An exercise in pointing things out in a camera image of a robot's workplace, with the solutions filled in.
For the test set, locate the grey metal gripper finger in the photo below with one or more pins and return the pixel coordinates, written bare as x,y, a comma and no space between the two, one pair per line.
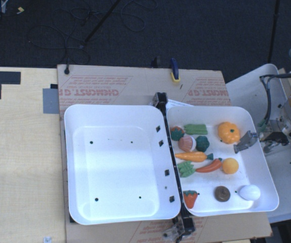
245,142
269,147

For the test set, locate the red strawberry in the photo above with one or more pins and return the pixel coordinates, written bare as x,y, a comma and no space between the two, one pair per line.
189,199

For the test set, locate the orange carrot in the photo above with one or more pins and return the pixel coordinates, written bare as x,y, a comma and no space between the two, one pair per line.
210,166

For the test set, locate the white egg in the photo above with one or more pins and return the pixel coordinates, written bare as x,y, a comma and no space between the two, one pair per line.
250,192

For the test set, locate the red and green toy fruit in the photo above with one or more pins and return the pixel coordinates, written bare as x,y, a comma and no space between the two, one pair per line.
177,133

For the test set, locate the orange pumpkin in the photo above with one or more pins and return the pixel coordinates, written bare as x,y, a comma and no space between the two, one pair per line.
227,133

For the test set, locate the brown doughnut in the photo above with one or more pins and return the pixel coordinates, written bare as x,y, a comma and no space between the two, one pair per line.
222,194

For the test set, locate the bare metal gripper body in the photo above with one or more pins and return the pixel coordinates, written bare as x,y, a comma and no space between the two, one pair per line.
277,137

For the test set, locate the yellow carrot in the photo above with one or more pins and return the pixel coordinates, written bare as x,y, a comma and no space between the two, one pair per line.
192,156

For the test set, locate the green broccoli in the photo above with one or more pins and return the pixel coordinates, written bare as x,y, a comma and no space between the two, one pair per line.
202,143

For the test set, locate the brown cardboard board, red print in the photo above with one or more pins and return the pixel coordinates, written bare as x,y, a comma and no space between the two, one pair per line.
135,85

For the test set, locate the pink cupcake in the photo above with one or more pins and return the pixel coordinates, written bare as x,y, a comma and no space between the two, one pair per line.
186,143

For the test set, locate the thin black rod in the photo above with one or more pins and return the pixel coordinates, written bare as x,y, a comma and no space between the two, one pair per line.
172,148

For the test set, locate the white paper sheet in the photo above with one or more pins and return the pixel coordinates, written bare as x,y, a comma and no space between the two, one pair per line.
177,102

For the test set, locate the orange round fruit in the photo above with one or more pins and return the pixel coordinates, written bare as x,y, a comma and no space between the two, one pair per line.
230,166

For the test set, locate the white plastic tray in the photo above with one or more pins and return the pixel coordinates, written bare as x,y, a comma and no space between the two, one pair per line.
257,176
120,171

